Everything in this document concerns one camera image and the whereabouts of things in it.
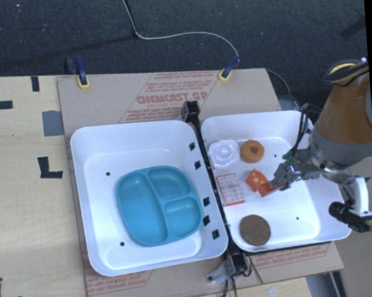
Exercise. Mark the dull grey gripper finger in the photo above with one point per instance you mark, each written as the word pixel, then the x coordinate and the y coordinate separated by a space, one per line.
pixel 292 181
pixel 279 174

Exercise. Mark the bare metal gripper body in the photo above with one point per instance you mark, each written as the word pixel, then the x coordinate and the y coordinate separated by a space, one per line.
pixel 309 165

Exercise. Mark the red carton with yellow star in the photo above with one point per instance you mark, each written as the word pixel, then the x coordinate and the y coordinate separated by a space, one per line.
pixel 256 180

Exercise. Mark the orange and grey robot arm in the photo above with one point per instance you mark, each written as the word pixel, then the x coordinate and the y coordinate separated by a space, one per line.
pixel 343 116

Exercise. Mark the white plastic tray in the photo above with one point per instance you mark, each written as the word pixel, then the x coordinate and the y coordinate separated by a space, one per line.
pixel 98 215
pixel 293 206

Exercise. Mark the orange doughnut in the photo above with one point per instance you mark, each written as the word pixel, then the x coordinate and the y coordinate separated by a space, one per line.
pixel 246 154

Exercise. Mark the white and pink packet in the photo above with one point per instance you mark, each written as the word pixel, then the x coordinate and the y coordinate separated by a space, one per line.
pixel 230 189

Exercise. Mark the brown round biscuit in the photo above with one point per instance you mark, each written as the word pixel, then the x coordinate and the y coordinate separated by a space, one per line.
pixel 255 230

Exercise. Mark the thin black and white rod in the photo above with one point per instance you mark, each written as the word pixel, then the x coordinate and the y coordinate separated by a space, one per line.
pixel 213 177

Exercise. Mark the blue divided plate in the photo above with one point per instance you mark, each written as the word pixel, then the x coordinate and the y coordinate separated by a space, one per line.
pixel 146 208

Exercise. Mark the brown cardboard board, red print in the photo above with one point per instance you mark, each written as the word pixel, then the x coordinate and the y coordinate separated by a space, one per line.
pixel 130 97

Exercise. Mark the black cylinder on white bracket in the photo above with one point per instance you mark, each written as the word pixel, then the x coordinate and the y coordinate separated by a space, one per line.
pixel 354 211

